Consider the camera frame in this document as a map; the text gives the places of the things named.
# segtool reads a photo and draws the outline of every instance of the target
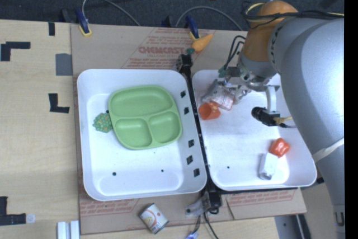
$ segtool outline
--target brown cardboard sheet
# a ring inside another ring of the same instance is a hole
[[[145,229],[139,214],[155,203],[168,218],[167,226],[195,224],[196,218],[185,217],[185,206],[198,194],[158,196],[155,198],[95,201],[83,187],[81,142],[78,124],[76,80],[86,69],[171,69],[180,54],[190,48],[188,29],[91,25],[92,36],[82,36],[78,25],[71,25],[74,109],[76,117],[77,162],[79,174],[79,210],[81,234]],[[207,47],[192,55],[192,73],[201,69],[219,69],[227,60],[229,49],[241,31],[200,30],[214,36]],[[230,221],[306,212],[300,189],[255,191],[223,195],[223,206],[210,220]]]

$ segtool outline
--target white tray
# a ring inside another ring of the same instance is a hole
[[[198,71],[193,76],[196,103],[218,76],[217,70]],[[280,85],[275,76],[270,85]],[[230,111],[220,109],[214,120],[200,119],[210,175],[215,185],[223,190],[257,190],[308,186],[316,180],[312,157],[297,129],[269,127],[254,119],[254,107],[267,107],[264,92],[251,92]],[[289,116],[282,89],[277,91],[277,110]],[[271,142],[278,137],[290,143],[290,151],[279,158],[276,173],[271,180],[258,177],[261,155],[268,152]]]
[[[174,143],[130,150],[119,143],[113,130],[102,133],[92,126],[95,117],[108,110],[114,91],[141,85],[162,86],[173,96],[183,127]],[[204,188],[205,165],[182,75],[171,70],[90,69],[79,75],[77,88],[83,181],[89,196],[108,201],[194,193]]]

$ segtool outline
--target tin can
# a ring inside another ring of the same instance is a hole
[[[169,222],[154,203],[146,207],[140,218],[153,234],[157,234],[160,230],[164,229],[165,225]]]

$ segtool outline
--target green divided plate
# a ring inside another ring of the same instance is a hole
[[[138,86],[114,92],[109,99],[109,112],[117,139],[129,149],[170,144],[182,133],[175,101],[160,86]]]

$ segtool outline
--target wooden surface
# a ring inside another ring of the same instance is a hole
[[[34,214],[35,223],[0,226],[0,238],[56,238],[56,223],[78,220],[77,163],[72,76],[56,76],[55,55],[71,53],[69,24],[0,20],[0,43],[29,41],[0,62],[0,196],[8,214]],[[68,114],[51,113],[58,93]],[[277,239],[273,218],[213,223],[219,238]],[[156,238],[185,238],[193,226],[167,227]],[[200,239],[213,238],[206,224]],[[152,238],[146,229],[81,238]]]

